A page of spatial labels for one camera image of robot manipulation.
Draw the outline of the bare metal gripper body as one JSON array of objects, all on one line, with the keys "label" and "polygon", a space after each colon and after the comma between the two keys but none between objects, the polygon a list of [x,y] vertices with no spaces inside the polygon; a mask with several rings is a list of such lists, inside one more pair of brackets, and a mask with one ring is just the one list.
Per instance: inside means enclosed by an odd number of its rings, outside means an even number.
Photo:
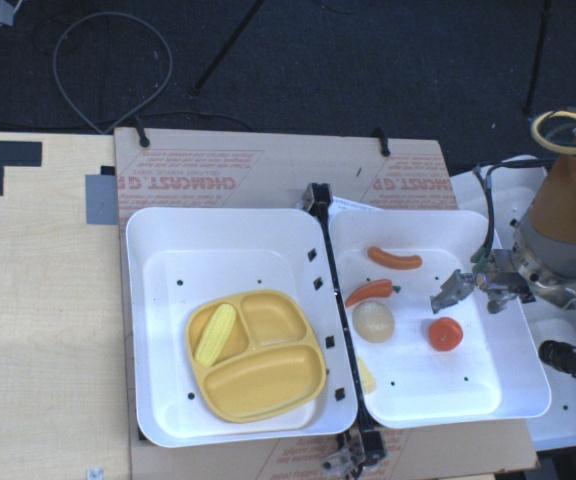
[{"label": "bare metal gripper body", "polygon": [[531,252],[493,249],[475,273],[476,286],[507,290],[522,304],[545,301],[561,310],[576,310],[576,279],[562,275]]}]

